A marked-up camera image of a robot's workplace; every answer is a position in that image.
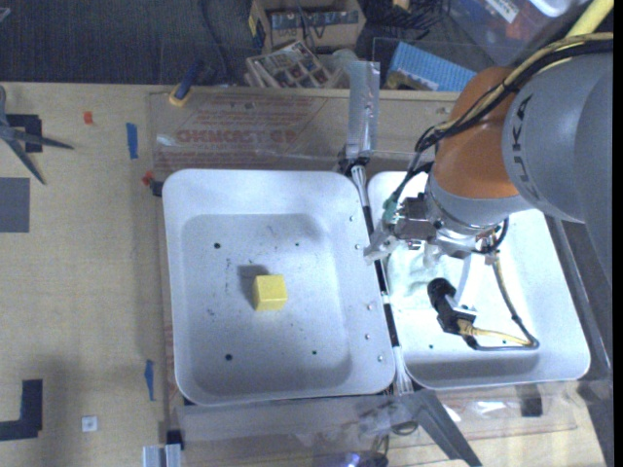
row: clear plastic bin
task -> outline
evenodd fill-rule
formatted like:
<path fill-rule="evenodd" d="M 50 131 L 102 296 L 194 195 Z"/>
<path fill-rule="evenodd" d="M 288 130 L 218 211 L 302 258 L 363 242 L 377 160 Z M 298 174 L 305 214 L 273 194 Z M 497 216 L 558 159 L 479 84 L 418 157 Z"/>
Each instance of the clear plastic bin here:
<path fill-rule="evenodd" d="M 573 24 L 591 0 L 450 0 L 452 18 L 499 65 L 510 65 Z"/>

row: yellow block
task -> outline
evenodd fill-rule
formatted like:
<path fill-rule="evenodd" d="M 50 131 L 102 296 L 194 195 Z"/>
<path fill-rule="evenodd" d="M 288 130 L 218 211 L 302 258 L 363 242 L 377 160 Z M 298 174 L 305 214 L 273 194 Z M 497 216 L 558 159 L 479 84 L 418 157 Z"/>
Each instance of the yellow block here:
<path fill-rule="evenodd" d="M 283 275 L 257 275 L 253 280 L 253 307 L 256 311 L 282 309 L 287 300 Z"/>

